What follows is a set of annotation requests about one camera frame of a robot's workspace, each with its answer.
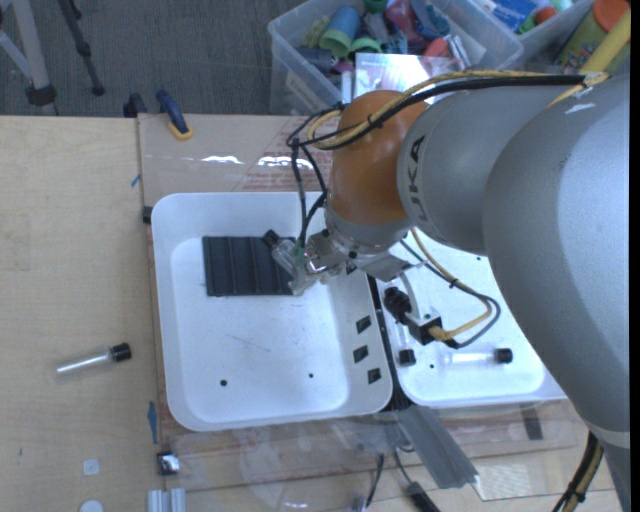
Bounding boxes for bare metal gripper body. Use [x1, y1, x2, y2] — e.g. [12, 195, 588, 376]
[304, 230, 362, 277]

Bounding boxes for clear bottle with black cap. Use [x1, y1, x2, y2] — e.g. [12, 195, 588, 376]
[438, 347, 515, 367]
[396, 323, 418, 367]
[261, 229, 310, 275]
[54, 342, 133, 384]

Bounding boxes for black ribbed rectangular mat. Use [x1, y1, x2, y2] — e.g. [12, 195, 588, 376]
[201, 235, 297, 298]

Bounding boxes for white plastic tray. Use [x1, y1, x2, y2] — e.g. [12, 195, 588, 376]
[372, 232, 569, 410]
[150, 192, 394, 433]

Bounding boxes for clear plastic storage bin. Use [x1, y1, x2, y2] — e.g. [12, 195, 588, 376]
[267, 0, 525, 117]
[492, 0, 630, 75]

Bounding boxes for black cylinder on white bracket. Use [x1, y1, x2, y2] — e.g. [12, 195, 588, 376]
[383, 272, 444, 347]

